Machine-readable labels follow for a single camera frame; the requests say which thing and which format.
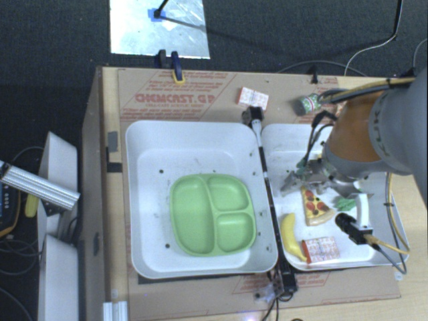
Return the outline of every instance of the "banana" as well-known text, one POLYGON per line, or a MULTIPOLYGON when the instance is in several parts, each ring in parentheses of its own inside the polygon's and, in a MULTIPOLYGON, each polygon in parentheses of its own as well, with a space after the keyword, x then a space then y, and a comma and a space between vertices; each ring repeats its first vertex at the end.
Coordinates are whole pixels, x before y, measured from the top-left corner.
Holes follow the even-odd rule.
POLYGON ((295 255, 302 261, 307 261, 307 258, 302 253, 299 244, 294 237, 294 223, 296 222, 296 215, 294 213, 287 214, 281 222, 281 238, 286 251, 295 255))

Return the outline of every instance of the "cardboard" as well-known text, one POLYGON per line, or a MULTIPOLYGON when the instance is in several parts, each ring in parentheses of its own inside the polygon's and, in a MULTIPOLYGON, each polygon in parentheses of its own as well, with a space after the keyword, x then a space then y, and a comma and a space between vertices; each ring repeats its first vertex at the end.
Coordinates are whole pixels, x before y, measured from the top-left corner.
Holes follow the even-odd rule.
MULTIPOLYGON (((88 320, 101 320, 97 311, 101 314, 103 298, 107 302, 128 300, 133 321, 268 308, 266 301, 256 298, 270 283, 267 274, 184 280, 138 277, 129 256, 125 131, 130 123, 140 119, 239 122, 245 108, 236 102, 243 86, 269 95, 264 125, 307 123, 313 115, 297 117, 292 101, 344 84, 340 78, 327 76, 319 77, 320 83, 312 85, 310 76, 300 75, 221 72, 185 72, 185 75, 187 83, 178 86, 173 83, 170 70, 99 68, 96 73, 83 143, 83 184, 87 187, 84 187, 82 241, 88 320), (111 132, 120 140, 112 152, 108 149, 111 132), (96 234, 100 236, 100 251, 104 252, 98 257, 91 253, 92 248, 87 248, 92 247, 96 234)), ((375 80, 352 78, 345 80, 345 85, 348 88, 375 80)), ((284 308, 400 296, 391 267, 298 274, 297 279, 299 290, 284 308)))

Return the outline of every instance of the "black floor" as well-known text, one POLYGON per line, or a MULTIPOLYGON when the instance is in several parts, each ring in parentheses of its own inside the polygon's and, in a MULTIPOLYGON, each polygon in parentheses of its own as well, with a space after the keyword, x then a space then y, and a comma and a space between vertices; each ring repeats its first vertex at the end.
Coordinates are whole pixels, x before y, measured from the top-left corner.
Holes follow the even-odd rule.
MULTIPOLYGON (((187 69, 276 72, 306 60, 345 64, 358 50, 388 39, 397 0, 203 0, 210 60, 183 60, 187 69)), ((370 76, 400 76, 427 37, 428 0, 404 0, 396 40, 359 55, 352 67, 370 76)), ((50 130, 78 146, 96 66, 152 67, 152 58, 112 55, 109 0, 0 0, 0 159, 43 146, 50 130)), ((427 65, 426 43, 417 70, 427 65)), ((304 73, 309 66, 294 69, 304 73)), ((343 74, 326 64, 320 74, 343 74)), ((20 158, 37 170, 35 150, 20 158)), ((35 222, 22 217, 16 239, 35 239, 35 222)), ((0 268, 25 265, 0 252, 0 268)), ((37 267, 0 274, 0 288, 37 317, 37 267)), ((0 320, 24 320, 0 292, 0 320)))

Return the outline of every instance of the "white tray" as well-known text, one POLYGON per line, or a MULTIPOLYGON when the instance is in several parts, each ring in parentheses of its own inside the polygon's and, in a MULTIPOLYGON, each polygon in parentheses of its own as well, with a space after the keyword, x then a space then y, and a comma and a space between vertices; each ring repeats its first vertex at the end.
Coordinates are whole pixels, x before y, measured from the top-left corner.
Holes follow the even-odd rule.
MULTIPOLYGON (((328 138, 331 128, 327 128, 321 135, 318 143, 314 146, 310 159, 316 158, 322 151, 321 141, 328 138)), ((286 258, 295 268, 302 271, 331 270, 343 268, 355 268, 363 266, 390 265, 389 261, 379 252, 373 250, 368 245, 356 245, 343 233, 334 222, 334 217, 324 224, 318 226, 306 226, 303 198, 299 191, 290 193, 283 197, 280 188, 284 184, 284 179, 288 172, 296 170, 296 164, 306 153, 308 139, 310 135, 310 125, 299 124, 271 124, 262 132, 262 141, 266 155, 267 171, 272 185, 274 203, 278 223, 280 224, 284 216, 288 213, 296 214, 296 224, 294 234, 298 243, 302 240, 319 237, 333 236, 337 243, 340 258, 320 263, 307 264, 299 260, 296 256, 285 251, 286 258)), ((370 224, 374 229, 373 235, 388 243, 394 244, 393 235, 389 226, 385 203, 385 174, 371 174, 368 180, 359 182, 360 189, 364 193, 373 194, 368 200, 370 224)), ((328 189, 319 198, 331 208, 334 198, 339 195, 332 189, 328 189)), ((348 212, 356 217, 356 208, 348 212)), ((395 213, 397 225, 401 234, 404 235, 403 226, 398 213, 395 213)), ((386 252, 397 263, 400 262, 399 255, 393 251, 386 252)))
POLYGON ((135 270, 147 278, 266 272, 276 263, 276 247, 257 141, 237 123, 138 121, 126 132, 131 254, 135 270), (248 188, 257 236, 240 253, 195 257, 175 241, 169 189, 191 174, 233 175, 248 188))

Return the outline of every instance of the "green plate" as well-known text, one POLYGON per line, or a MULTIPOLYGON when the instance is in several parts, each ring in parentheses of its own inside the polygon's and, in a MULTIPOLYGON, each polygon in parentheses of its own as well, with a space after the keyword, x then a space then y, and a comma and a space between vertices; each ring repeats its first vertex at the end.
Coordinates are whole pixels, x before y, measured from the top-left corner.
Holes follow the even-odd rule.
POLYGON ((170 191, 175 239, 191 255, 237 253, 255 239, 253 204, 236 177, 220 174, 179 178, 170 191))

